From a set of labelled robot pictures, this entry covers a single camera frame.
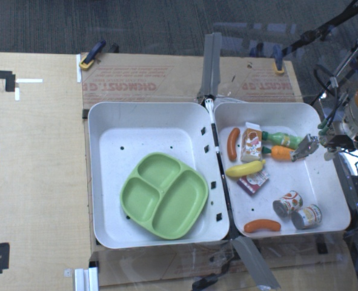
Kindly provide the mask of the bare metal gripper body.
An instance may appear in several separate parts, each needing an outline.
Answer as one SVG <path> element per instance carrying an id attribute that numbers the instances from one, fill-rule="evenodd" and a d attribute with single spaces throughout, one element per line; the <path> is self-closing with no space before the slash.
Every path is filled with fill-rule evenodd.
<path id="1" fill-rule="evenodd" d="M 327 149 L 355 149 L 353 140 L 345 133 L 340 121 L 333 121 L 319 130 L 319 142 Z"/>

